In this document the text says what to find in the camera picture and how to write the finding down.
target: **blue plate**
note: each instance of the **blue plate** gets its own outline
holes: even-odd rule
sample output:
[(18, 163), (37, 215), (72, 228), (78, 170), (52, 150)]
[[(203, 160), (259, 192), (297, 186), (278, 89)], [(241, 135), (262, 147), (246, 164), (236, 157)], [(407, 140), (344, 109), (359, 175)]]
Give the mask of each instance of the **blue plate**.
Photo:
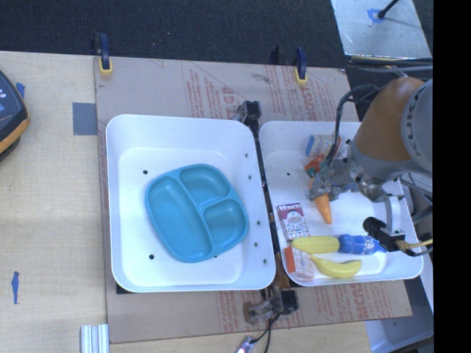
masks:
[(217, 168), (197, 164), (152, 180), (146, 209), (169, 252), (186, 263), (215, 257), (241, 242), (249, 220), (238, 194)]

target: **white tray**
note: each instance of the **white tray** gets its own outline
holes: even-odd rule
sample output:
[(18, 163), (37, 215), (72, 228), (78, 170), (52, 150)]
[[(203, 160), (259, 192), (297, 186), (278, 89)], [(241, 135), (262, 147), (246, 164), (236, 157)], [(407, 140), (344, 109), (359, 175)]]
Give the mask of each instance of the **white tray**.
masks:
[[(340, 123), (340, 134), (345, 139), (353, 139), (359, 123)], [(272, 121), (262, 126), (260, 143), (263, 154), (263, 165), (269, 195), (275, 212), (277, 235), (280, 248), (288, 246), (276, 213), (276, 207), (282, 204), (300, 202), (307, 224), (315, 235), (365, 235), (363, 221), (373, 216), (386, 221), (386, 209), (383, 203), (372, 203), (360, 193), (342, 193), (339, 199), (330, 203), (333, 222), (327, 225), (319, 214), (315, 203), (306, 196), (309, 177), (304, 166), (309, 162), (305, 149), (310, 135), (331, 135), (335, 124), (326, 122), (307, 121)], [(384, 187), (393, 195), (401, 194), (402, 187), (399, 182), (389, 182)], [(406, 241), (416, 243), (417, 234), (411, 220), (406, 199), (398, 202), (394, 221), (406, 234)], [(371, 282), (394, 279), (409, 279), (418, 276), (423, 267), (422, 257), (409, 257), (402, 252), (377, 252), (373, 255), (354, 254), (320, 254), (319, 257), (334, 261), (361, 259), (361, 270), (349, 279), (334, 279), (326, 277), (315, 268), (314, 279), (302, 281), (296, 277), (291, 279), (302, 286), (319, 286), (344, 284), (352, 282)]]
[[(111, 267), (134, 293), (257, 290), (275, 277), (275, 256), (257, 152), (249, 128), (237, 121), (119, 115), (106, 129)], [(144, 196), (156, 177), (205, 163), (230, 181), (249, 218), (247, 236), (200, 263), (174, 259), (159, 241)]]

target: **blue clamp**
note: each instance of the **blue clamp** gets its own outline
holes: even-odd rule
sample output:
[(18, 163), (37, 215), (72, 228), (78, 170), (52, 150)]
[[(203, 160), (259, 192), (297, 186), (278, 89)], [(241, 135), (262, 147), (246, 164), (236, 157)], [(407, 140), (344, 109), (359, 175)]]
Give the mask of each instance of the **blue clamp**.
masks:
[(294, 70), (294, 74), (296, 76), (296, 82), (301, 85), (308, 81), (306, 63), (306, 54), (304, 49), (302, 47), (298, 47), (296, 50), (296, 69)]
[(100, 73), (110, 74), (113, 72), (113, 64), (110, 59), (110, 46), (105, 33), (95, 32), (90, 40), (91, 53), (100, 56)]

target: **silver metal panel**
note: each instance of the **silver metal panel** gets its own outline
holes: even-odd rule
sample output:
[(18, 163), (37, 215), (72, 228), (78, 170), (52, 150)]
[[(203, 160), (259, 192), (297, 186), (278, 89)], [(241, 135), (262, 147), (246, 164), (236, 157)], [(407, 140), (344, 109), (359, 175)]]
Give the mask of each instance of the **silver metal panel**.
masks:
[(431, 58), (412, 0), (399, 0), (383, 19), (378, 13), (393, 0), (330, 0), (349, 56)]

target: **banana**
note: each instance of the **banana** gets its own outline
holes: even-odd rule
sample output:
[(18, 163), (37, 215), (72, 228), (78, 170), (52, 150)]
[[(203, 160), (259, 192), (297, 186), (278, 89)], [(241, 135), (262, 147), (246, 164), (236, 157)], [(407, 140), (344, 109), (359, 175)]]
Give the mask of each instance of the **banana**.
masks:
[(355, 276), (361, 269), (361, 260), (348, 260), (343, 263), (333, 262), (332, 260), (321, 259), (311, 255), (311, 260), (316, 264), (317, 269), (325, 276), (335, 277), (337, 279), (346, 279)]

